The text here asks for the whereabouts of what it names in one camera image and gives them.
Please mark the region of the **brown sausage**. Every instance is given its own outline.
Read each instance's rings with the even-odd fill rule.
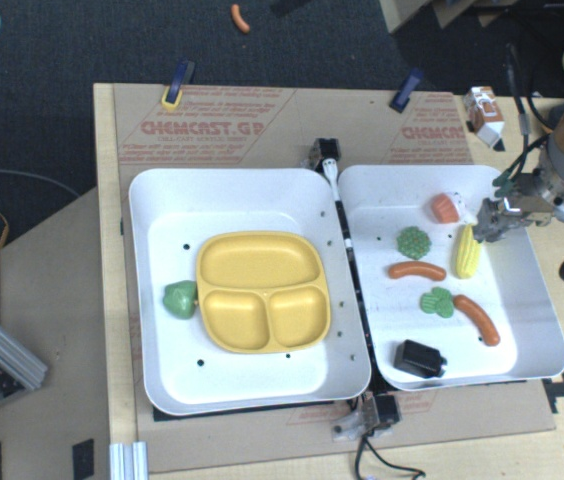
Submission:
[[[233,18],[233,23],[235,23],[235,26],[238,27],[243,34],[248,34],[251,31],[251,27],[244,21],[244,18],[242,18],[240,14],[240,6],[238,4],[231,6],[231,18]]]
[[[481,306],[469,299],[466,295],[456,295],[453,297],[453,305],[468,316],[477,326],[482,335],[482,340],[486,345],[494,347],[500,343],[498,330]]]
[[[389,267],[391,279],[399,279],[404,276],[422,276],[432,281],[443,281],[446,278],[446,270],[426,261],[403,261]]]

